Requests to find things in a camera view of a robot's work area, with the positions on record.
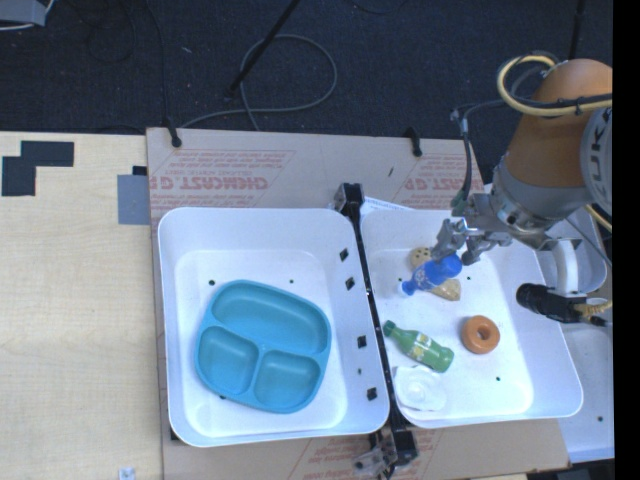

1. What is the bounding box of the thin black rod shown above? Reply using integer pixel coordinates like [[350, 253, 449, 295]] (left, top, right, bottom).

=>
[[348, 202, 407, 462]]

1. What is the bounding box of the blue bottle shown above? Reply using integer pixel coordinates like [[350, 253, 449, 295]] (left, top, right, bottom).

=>
[[399, 253, 464, 298]]

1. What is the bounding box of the pale yellow pizza slice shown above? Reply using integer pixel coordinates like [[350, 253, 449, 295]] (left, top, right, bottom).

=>
[[428, 277, 463, 302]]

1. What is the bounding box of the black block with thin wires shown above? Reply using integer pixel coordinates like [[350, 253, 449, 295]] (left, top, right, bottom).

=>
[[388, 428, 420, 468], [333, 182, 364, 215]]

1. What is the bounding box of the green bottle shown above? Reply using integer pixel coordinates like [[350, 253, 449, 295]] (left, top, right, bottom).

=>
[[382, 319, 456, 374]]

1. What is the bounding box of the orange doughnut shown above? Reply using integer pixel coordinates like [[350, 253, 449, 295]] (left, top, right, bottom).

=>
[[460, 314, 502, 355]]

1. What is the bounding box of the white printed paper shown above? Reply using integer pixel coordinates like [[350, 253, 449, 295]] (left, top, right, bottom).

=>
[[361, 196, 417, 215]]

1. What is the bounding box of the blue divided plate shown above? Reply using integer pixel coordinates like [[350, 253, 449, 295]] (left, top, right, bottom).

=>
[[193, 279, 334, 415]]

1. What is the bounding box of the white plastic tray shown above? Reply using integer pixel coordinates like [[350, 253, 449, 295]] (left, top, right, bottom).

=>
[[359, 206, 585, 430], [157, 206, 392, 449]]

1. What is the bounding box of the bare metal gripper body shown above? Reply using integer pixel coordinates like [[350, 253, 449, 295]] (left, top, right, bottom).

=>
[[460, 191, 557, 250]]

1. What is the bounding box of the black cylinder on white bracket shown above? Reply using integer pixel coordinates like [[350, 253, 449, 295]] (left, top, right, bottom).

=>
[[515, 237, 590, 325]]

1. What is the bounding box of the brown cardboard board red print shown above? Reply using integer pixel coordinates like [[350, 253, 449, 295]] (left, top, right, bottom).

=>
[[145, 126, 572, 480]]

